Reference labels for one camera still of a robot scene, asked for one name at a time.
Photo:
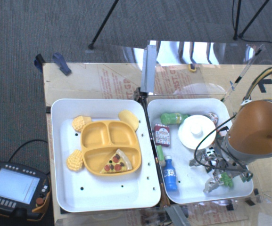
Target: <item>green object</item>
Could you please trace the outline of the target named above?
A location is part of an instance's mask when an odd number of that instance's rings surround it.
[[[233,187],[232,178],[228,176],[227,172],[221,174],[220,180],[224,182],[225,186]]]
[[[160,166],[163,167],[166,165],[164,155],[163,155],[163,149],[161,145],[157,145],[157,154],[159,158]]]
[[[161,123],[163,125],[181,124],[189,116],[189,114],[183,115],[181,113],[163,113],[161,115]]]

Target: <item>yellow divided plate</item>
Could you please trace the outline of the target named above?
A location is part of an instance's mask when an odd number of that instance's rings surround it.
[[[132,170],[100,173],[117,149],[122,150],[132,164]],[[132,173],[141,165],[139,141],[132,127],[123,121],[105,120],[87,123],[81,131],[81,150],[85,167],[98,176]]]

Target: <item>pizza slice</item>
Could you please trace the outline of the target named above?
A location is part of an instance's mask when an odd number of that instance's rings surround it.
[[[105,164],[100,173],[118,173],[132,170],[132,164],[123,151],[118,149]]]

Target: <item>gray floor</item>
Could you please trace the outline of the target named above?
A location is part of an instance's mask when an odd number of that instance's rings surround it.
[[[67,62],[103,62],[88,45],[115,0],[0,0],[0,161],[23,143],[47,140],[39,53],[52,62],[55,52]],[[241,32],[266,0],[242,0]],[[234,40],[238,0],[119,0],[95,45],[145,48],[148,40],[265,44],[272,61],[272,0],[243,39]],[[49,171],[47,144],[32,142],[11,161]],[[0,217],[0,226],[26,225]],[[41,222],[53,225],[52,207]]]

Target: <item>black pole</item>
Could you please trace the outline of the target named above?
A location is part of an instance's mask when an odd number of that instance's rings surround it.
[[[269,0],[266,0],[264,2],[264,4],[260,7],[260,9],[257,11],[257,13],[254,15],[254,17],[251,19],[251,21],[248,23],[248,25],[245,27],[245,29],[243,30],[243,32],[241,32],[239,34],[239,38],[242,38],[244,36],[244,33],[247,31],[247,29],[249,28],[249,26],[253,23],[253,21],[256,19],[256,17],[259,15],[259,13],[263,10],[263,8],[266,6],[266,4],[268,3]]]
[[[114,1],[114,3],[113,3],[113,5],[112,5],[111,9],[109,10],[107,16],[106,16],[105,19],[103,20],[102,25],[100,26],[100,28],[98,29],[98,32],[96,33],[94,39],[92,40],[92,43],[89,44],[89,46],[88,46],[89,49],[94,49],[94,43],[96,42],[96,39],[98,38],[99,34],[101,33],[101,31],[102,31],[104,25],[107,23],[107,20],[108,20],[108,18],[110,17],[110,15],[112,14],[112,12],[113,12],[115,6],[117,5],[118,1],[119,1],[119,0],[115,0],[115,1]]]
[[[236,23],[235,23],[234,36],[233,36],[233,39],[234,39],[234,40],[237,40],[237,39],[238,39],[240,5],[241,5],[241,0],[239,0],[238,11],[237,11],[237,13],[236,13]]]

